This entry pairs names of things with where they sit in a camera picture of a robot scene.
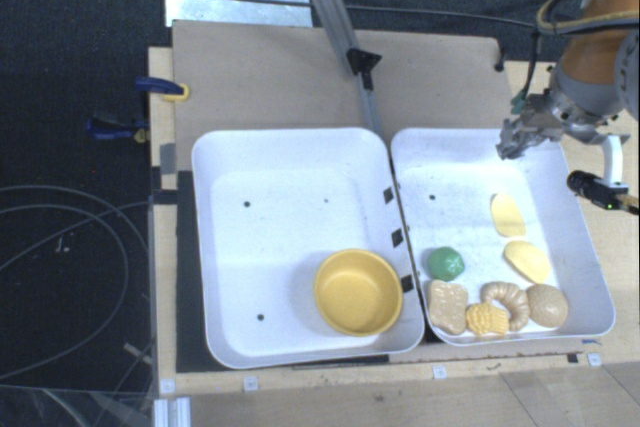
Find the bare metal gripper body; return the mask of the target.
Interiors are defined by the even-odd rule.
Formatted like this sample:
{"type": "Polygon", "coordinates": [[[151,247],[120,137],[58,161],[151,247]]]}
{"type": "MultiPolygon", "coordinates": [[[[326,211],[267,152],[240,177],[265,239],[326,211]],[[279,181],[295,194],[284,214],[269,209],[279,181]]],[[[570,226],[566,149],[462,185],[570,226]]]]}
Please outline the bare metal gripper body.
{"type": "Polygon", "coordinates": [[[539,145],[545,140],[557,142],[569,136],[593,144],[599,137],[597,128],[602,125],[601,116],[585,111],[561,92],[532,94],[517,119],[517,142],[539,145]]]}

